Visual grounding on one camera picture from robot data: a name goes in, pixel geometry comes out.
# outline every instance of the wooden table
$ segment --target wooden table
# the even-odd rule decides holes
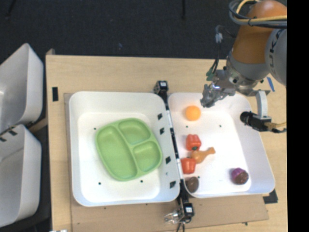
[[[166,80],[169,93],[202,92],[212,59],[133,58],[46,55],[52,229],[69,232],[175,231],[163,216],[177,208],[176,201],[107,207],[83,207],[71,196],[66,141],[64,94],[77,91],[150,92]],[[286,89],[273,80],[268,115],[286,121]],[[268,83],[259,84],[269,89]],[[255,97],[248,98],[257,112]],[[278,203],[264,204],[262,195],[190,199],[196,210],[186,231],[287,231],[286,133],[264,132],[262,140],[276,179]]]

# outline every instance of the red toy vegetable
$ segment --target red toy vegetable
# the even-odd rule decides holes
[[[201,145],[202,142],[200,141],[199,137],[196,134],[187,135],[187,138],[185,140],[185,146],[187,150],[199,150]]]
[[[193,174],[195,171],[195,166],[197,161],[194,158],[182,158],[181,160],[183,173],[184,174]]]

